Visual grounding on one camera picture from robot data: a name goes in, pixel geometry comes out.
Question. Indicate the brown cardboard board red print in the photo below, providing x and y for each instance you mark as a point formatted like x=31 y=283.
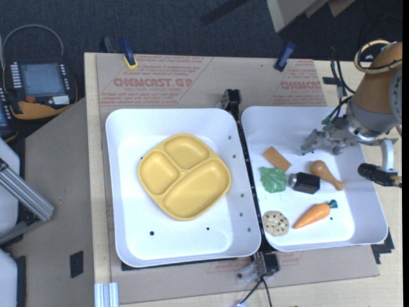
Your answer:
x=198 y=85

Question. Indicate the beige chocolate chip cookie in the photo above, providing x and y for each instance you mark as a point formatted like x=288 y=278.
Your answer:
x=275 y=223

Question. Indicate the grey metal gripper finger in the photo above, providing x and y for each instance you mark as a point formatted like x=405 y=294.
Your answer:
x=337 y=148
x=314 y=142

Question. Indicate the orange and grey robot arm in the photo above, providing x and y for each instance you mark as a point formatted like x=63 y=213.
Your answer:
x=374 y=88

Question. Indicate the black bottle with silver cap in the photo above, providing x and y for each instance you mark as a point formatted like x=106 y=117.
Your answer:
x=306 y=183

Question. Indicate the orange carrot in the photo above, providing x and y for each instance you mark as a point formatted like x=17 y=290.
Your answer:
x=313 y=216

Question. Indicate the green lettuce leaf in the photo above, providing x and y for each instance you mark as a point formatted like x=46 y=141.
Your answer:
x=272 y=180

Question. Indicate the brown chicken drumstick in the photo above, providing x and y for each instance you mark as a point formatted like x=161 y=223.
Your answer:
x=322 y=170

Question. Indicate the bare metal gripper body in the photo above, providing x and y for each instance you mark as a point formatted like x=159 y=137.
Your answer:
x=348 y=136

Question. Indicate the white plastic tray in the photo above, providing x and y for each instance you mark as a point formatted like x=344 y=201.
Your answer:
x=319 y=235
x=179 y=241

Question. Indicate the thin black rod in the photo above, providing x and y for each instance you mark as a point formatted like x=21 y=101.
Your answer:
x=247 y=165

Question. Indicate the orange rectangular biscuit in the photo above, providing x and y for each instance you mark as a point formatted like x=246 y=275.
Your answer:
x=276 y=158

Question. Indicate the yellow divided plate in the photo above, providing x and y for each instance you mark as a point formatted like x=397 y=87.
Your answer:
x=191 y=190

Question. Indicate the black cylinder on white bracket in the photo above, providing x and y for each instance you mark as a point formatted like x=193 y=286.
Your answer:
x=377 y=173

